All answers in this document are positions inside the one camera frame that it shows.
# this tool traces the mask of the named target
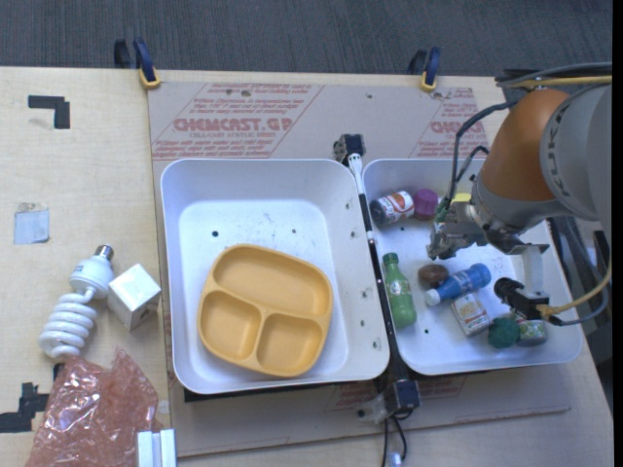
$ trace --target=green ball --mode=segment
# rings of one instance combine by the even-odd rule
[[[519,324],[510,318],[494,318],[489,326],[489,344],[497,349],[510,347],[519,339]]]

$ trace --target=white bottle cap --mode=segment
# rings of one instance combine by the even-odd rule
[[[424,300],[426,301],[427,305],[435,306],[441,303],[441,296],[439,296],[439,293],[436,289],[428,289],[424,293]]]

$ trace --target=yellow divided plate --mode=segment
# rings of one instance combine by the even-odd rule
[[[277,377],[309,370],[322,352],[333,289],[316,266],[252,244],[223,251],[202,290],[197,328],[228,362]]]

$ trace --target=white cube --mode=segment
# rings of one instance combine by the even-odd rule
[[[162,289],[139,264],[108,284],[108,307],[131,331],[158,309]]]

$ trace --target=clear plastic wrap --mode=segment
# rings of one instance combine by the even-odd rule
[[[58,374],[25,467],[133,467],[136,435],[159,432],[158,394],[120,348],[111,369],[71,357]]]

